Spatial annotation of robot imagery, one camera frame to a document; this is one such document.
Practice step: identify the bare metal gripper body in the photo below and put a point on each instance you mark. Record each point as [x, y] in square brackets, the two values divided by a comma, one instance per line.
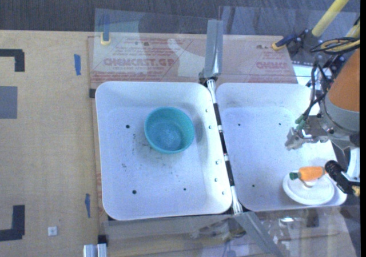
[316, 130]

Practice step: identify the white plastic tray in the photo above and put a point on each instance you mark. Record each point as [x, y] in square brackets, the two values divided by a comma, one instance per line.
[257, 150]
[160, 181]

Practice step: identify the orange carrot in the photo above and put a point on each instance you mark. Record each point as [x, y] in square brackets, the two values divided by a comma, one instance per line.
[311, 173]

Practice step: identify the brown cardboard board red print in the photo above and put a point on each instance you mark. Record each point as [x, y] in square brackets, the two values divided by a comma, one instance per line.
[243, 58]

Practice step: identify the teal bowl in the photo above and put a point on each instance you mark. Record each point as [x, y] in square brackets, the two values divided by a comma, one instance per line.
[168, 133]

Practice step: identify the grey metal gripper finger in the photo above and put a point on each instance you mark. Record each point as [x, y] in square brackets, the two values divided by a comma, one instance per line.
[292, 143]
[297, 132]

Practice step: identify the small white square piece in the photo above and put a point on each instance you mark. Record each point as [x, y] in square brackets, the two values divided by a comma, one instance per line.
[52, 230]

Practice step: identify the black cylinder on white bracket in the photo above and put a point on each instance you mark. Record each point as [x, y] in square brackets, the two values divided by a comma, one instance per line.
[338, 174]

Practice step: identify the white round lid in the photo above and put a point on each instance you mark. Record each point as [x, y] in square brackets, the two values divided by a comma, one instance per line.
[307, 194]

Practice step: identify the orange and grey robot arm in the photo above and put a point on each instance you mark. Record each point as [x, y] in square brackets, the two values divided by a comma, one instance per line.
[344, 90]

